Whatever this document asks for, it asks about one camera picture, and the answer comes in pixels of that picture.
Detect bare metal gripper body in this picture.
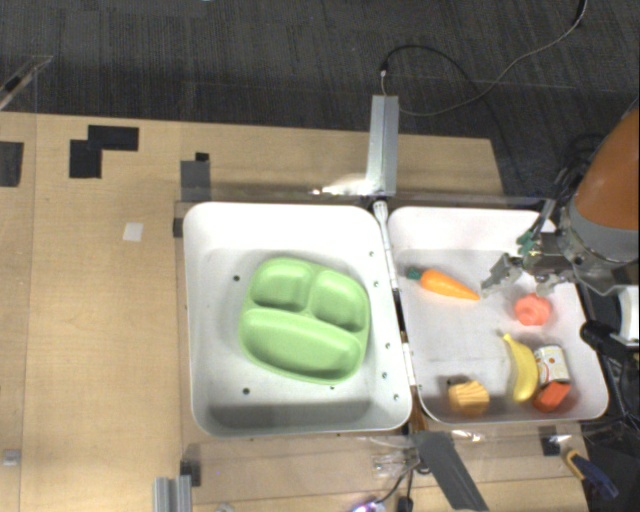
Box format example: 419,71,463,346
519,233,584,286

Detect pink round toy food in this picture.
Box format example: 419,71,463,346
514,292,553,328

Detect orange carrot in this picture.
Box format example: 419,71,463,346
405,265,482,303

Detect small white can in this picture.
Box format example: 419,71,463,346
533,344,572,387

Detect white plastic tray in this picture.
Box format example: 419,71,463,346
386,205,611,426
181,200,414,439

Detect yellow banana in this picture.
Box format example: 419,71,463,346
500,331,541,404

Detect orange cube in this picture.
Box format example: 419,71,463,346
531,380,573,414

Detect yellow ribbed toy pastry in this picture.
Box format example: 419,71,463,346
446,379,491,418

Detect green divided plate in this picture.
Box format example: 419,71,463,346
237,255,373,386

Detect black cylinder on white bracket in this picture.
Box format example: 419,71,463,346
579,284,640,362

